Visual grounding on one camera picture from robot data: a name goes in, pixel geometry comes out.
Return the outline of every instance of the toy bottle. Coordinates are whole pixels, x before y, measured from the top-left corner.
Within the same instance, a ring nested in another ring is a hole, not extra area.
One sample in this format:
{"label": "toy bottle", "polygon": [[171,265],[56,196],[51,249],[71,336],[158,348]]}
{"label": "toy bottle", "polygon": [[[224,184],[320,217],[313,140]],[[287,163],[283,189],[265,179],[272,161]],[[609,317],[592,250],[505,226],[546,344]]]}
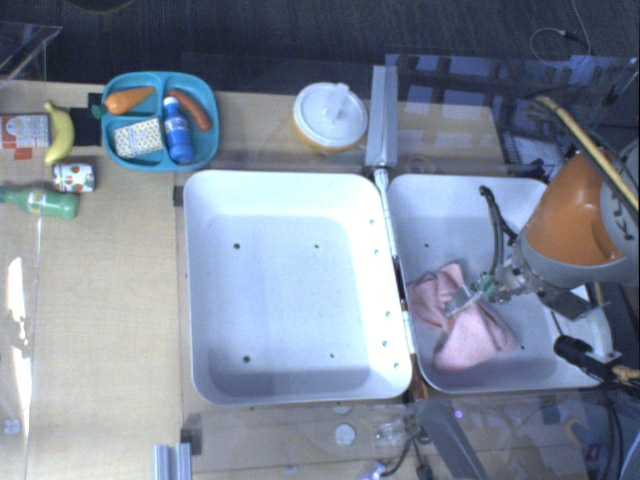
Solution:
{"label": "toy bottle", "polygon": [[10,190],[0,187],[0,203],[13,203],[25,212],[43,217],[60,217],[71,220],[78,209],[77,194],[61,194],[55,190],[23,188]]}
{"label": "toy bottle", "polygon": [[163,101],[166,118],[164,133],[169,148],[169,157],[177,164],[193,162],[193,148],[189,140],[189,123],[180,113],[180,104],[173,96]]}

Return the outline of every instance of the blue divided plate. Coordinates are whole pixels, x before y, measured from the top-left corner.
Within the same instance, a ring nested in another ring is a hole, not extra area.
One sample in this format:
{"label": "blue divided plate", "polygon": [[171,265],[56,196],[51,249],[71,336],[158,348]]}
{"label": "blue divided plate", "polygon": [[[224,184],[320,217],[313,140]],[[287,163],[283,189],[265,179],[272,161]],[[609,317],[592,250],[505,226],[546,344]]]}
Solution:
{"label": "blue divided plate", "polygon": [[[100,121],[102,126],[103,145],[113,160],[129,169],[141,171],[192,171],[207,165],[218,151],[220,141],[220,121],[218,107],[211,88],[200,78],[185,73],[164,71],[142,71],[139,73],[125,73],[112,79],[105,87],[102,102],[112,92],[131,89],[133,87],[152,86],[155,92],[142,103],[122,116],[104,114]],[[182,112],[189,122],[191,146],[194,151],[193,162],[180,165],[169,157],[165,148],[135,158],[118,156],[114,145],[114,130],[122,126],[134,124],[157,117],[162,128],[163,109],[162,100],[171,89],[178,89],[188,94],[206,112],[211,120],[211,128],[201,132],[187,112]]]}

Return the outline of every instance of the pink cloth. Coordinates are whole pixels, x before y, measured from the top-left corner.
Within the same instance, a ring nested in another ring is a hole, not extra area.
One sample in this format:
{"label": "pink cloth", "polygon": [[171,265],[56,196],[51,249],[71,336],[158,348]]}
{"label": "pink cloth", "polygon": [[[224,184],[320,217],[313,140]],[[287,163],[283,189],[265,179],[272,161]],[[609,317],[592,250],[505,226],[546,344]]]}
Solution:
{"label": "pink cloth", "polygon": [[460,266],[451,263],[436,275],[426,274],[407,289],[411,311],[448,335],[436,345],[433,356],[434,367],[442,373],[471,368],[516,346],[516,339],[504,322],[478,303],[450,318],[444,315],[444,305],[463,283]]}

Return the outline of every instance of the banana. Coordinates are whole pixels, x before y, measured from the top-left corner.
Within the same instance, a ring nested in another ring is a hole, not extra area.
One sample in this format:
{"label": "banana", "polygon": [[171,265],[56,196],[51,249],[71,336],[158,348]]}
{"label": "banana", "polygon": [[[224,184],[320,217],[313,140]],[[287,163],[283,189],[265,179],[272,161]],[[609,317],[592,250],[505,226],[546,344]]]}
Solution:
{"label": "banana", "polygon": [[50,165],[71,153],[75,141],[75,130],[68,112],[55,108],[49,101],[44,104],[44,108],[51,116],[54,131],[53,140],[44,156],[44,163]]}

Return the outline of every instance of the black carpet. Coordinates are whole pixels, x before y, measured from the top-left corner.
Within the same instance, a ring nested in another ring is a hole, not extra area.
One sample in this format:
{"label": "black carpet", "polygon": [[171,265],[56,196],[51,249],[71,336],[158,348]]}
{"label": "black carpet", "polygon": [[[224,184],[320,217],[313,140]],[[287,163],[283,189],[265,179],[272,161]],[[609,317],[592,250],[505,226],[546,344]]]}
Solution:
{"label": "black carpet", "polygon": [[[575,1],[593,52],[638,55],[639,0]],[[529,37],[540,27],[582,37],[570,0],[138,0],[110,15],[59,0],[0,0],[0,20],[62,25],[49,48],[49,79],[100,83],[127,71],[195,69],[209,55],[347,64],[408,52],[522,59],[533,58]],[[545,58],[585,53],[557,35],[535,44]]]}

